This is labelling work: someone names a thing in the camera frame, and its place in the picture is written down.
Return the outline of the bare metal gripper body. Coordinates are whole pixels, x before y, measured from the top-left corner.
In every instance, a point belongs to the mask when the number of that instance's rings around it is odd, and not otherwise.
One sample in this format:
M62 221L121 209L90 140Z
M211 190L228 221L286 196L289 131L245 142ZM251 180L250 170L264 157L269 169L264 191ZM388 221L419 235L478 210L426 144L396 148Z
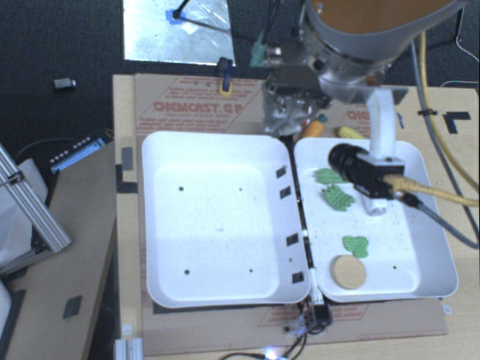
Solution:
M382 83L392 62L392 30L349 34L302 26L265 51L264 100L277 108L321 108L332 99L351 104Z

